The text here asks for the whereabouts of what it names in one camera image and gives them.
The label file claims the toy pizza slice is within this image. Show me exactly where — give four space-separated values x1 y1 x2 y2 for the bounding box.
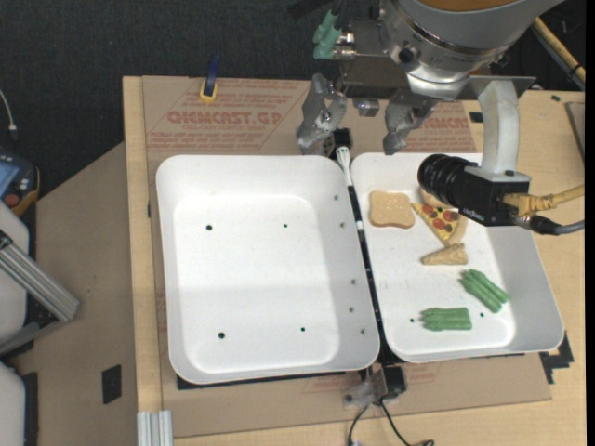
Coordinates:
410 201 462 249

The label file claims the green toy asparagus bundle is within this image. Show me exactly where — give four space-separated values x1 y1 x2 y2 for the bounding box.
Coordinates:
459 268 510 315
419 306 473 333

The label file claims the black block with thin wires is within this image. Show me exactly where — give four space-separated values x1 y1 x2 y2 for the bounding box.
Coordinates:
326 127 353 160
382 364 409 398

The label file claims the tan toy bread roll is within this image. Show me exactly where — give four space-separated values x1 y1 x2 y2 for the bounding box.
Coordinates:
419 187 469 246

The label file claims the white plastic tray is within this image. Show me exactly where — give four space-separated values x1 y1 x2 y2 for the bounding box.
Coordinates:
154 153 382 386
349 151 565 364

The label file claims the thin black and white rod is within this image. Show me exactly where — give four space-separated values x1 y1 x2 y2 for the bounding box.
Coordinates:
337 145 390 367

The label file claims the black cylinder on white bracket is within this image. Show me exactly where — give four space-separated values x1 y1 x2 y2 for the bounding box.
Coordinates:
416 75 538 228

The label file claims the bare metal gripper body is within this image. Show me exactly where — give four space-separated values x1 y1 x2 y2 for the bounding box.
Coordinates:
337 0 507 109

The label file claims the tan toy bread slice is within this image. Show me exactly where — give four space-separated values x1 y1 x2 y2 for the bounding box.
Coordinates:
368 190 417 229

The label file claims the tan toy triangle chip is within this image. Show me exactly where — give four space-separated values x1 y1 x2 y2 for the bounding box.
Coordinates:
420 242 469 267

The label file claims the brown cardboard board red print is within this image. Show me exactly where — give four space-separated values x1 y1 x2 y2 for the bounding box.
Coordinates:
141 75 555 439

